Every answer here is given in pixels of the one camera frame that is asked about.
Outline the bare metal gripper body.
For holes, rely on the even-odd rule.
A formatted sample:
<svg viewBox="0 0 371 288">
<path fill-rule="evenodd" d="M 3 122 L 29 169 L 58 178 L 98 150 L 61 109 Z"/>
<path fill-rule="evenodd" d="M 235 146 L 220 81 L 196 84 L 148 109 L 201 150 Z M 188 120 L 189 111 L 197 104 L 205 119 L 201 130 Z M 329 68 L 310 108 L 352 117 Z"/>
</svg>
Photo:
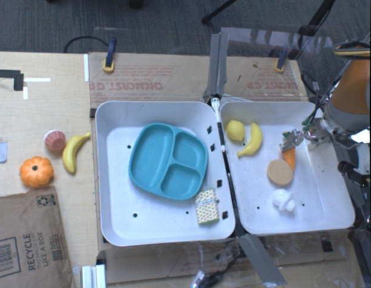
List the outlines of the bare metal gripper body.
<svg viewBox="0 0 371 288">
<path fill-rule="evenodd" d="M 339 127 L 331 119 L 315 118 L 313 122 L 304 130 L 304 138 L 312 144 L 336 142 L 340 145 L 353 145 L 352 133 Z"/>
</svg>

